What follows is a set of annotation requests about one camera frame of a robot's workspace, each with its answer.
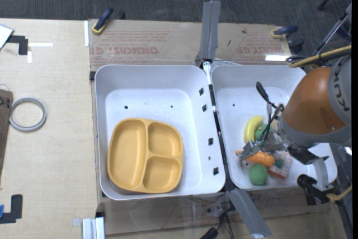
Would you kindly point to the yellow banana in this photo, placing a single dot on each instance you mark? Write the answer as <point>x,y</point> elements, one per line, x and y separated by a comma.
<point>249,127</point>

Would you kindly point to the black cylinder on white bracket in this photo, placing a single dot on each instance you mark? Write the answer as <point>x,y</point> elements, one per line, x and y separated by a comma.
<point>319,168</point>

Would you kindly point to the brown cardboard board red print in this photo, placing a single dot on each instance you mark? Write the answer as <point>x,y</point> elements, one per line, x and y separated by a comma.
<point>156,44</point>

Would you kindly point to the white plastic tray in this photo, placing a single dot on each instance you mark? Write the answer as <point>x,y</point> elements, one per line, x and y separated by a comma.
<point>240,92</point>
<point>167,86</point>

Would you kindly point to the white paper sheet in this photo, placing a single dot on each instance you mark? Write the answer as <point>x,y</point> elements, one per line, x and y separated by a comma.
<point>4,35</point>

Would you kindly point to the green round fruit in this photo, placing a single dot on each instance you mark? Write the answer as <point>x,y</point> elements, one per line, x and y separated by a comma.
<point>258,174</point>

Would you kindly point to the orange carrot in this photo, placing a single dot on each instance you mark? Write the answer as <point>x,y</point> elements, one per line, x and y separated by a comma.
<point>263,159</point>

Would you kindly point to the orange and white pizza slice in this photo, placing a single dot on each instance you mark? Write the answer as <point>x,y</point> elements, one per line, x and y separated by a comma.
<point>283,162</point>

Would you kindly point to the yellow divided plate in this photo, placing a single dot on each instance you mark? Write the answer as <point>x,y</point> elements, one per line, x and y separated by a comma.
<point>131,148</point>

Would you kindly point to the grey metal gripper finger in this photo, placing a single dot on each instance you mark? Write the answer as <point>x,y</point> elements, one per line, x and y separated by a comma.
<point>247,151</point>

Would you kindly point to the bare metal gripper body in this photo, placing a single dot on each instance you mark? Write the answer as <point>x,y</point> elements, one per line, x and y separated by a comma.
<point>274,141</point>

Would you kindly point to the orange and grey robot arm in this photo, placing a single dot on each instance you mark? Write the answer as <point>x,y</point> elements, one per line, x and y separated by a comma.
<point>313,103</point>

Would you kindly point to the grey tape roll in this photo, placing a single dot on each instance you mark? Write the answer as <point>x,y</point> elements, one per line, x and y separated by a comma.
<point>14,123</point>

